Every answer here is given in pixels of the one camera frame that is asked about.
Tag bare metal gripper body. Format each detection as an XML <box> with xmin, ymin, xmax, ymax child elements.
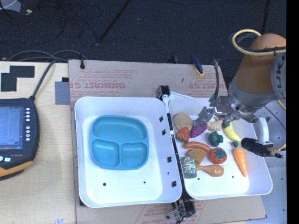
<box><xmin>213</xmin><ymin>96</ymin><xmax>257</xmax><ymax>122</ymax></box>

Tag beige croissant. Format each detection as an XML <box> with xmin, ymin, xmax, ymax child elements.
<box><xmin>206</xmin><ymin>119</ymin><xmax>224</xmax><ymax>133</ymax></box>

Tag yellow banana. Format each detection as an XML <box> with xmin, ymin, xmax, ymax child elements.
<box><xmin>213</xmin><ymin>116</ymin><xmax>242</xmax><ymax>143</ymax></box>

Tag purple grapes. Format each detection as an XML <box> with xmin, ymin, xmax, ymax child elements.
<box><xmin>189</xmin><ymin>122</ymin><xmax>208</xmax><ymax>139</ymax></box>

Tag green broccoli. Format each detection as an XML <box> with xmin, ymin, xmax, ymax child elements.
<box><xmin>208</xmin><ymin>131</ymin><xmax>224</xmax><ymax>147</ymax></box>

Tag tan round biscuit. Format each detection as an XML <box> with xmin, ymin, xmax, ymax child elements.
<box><xmin>173</xmin><ymin>112</ymin><xmax>194</xmax><ymax>132</ymax></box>

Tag red strawberry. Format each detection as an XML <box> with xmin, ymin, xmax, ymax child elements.
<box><xmin>175</xmin><ymin>126</ymin><xmax>190</xmax><ymax>143</ymax></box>

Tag orange sausage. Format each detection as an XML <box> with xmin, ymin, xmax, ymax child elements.
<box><xmin>183</xmin><ymin>141</ymin><xmax>211</xmax><ymax>153</ymax></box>

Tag red tomato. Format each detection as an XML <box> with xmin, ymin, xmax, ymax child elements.
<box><xmin>209</xmin><ymin>147</ymin><xmax>228</xmax><ymax>165</ymax></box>

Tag orange carrot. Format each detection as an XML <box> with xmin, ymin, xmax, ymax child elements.
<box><xmin>232</xmin><ymin>140</ymin><xmax>248</xmax><ymax>178</ymax></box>

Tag brown waffle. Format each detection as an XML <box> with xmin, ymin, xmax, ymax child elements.
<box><xmin>185</xmin><ymin>147</ymin><xmax>207</xmax><ymax>165</ymax></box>

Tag thin black and white rod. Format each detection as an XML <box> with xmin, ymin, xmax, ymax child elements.
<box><xmin>162</xmin><ymin>94</ymin><xmax>190</xmax><ymax>210</ymax></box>

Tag brown chicken drumstick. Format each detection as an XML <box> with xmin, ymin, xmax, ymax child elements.
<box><xmin>195</xmin><ymin>163</ymin><xmax>225</xmax><ymax>178</ymax></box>

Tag green pea can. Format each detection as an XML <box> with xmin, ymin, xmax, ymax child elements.
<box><xmin>180</xmin><ymin>155</ymin><xmax>198</xmax><ymax>179</ymax></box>

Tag white plastic tray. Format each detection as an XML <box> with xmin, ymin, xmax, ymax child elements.
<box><xmin>168</xmin><ymin>97</ymin><xmax>274</xmax><ymax>201</ymax></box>
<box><xmin>74</xmin><ymin>96</ymin><xmax>183</xmax><ymax>209</ymax></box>

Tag brown cardboard board red print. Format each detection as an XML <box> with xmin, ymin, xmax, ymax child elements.
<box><xmin>67</xmin><ymin>59</ymin><xmax>268</xmax><ymax>224</ymax></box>

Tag blue divided plate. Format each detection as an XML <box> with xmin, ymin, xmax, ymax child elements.
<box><xmin>89</xmin><ymin>115</ymin><xmax>150</xmax><ymax>171</ymax></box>

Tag black cylinder on white bracket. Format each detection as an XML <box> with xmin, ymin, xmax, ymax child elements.
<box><xmin>241</xmin><ymin>116</ymin><xmax>274</xmax><ymax>158</ymax></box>

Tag black block with thin wires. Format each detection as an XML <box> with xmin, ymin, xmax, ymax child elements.
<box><xmin>157</xmin><ymin>85</ymin><xmax>171</xmax><ymax>100</ymax></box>
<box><xmin>180</xmin><ymin>200</ymin><xmax>196</xmax><ymax>219</ymax></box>

